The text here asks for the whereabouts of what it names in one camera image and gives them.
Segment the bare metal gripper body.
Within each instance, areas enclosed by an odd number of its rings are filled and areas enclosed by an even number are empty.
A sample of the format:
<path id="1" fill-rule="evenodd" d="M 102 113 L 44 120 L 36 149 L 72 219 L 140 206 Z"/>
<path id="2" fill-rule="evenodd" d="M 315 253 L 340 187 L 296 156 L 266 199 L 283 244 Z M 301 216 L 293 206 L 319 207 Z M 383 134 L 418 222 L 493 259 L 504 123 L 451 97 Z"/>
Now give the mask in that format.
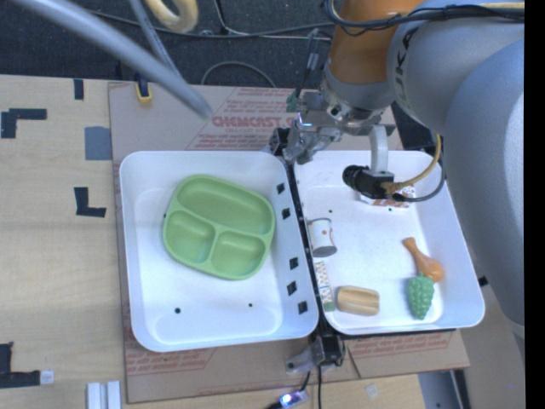
<path id="1" fill-rule="evenodd" d="M 353 107 L 329 92 L 306 92 L 297 103 L 300 126 L 304 130 L 339 130 L 349 135 L 368 135 L 382 120 L 382 109 Z"/>

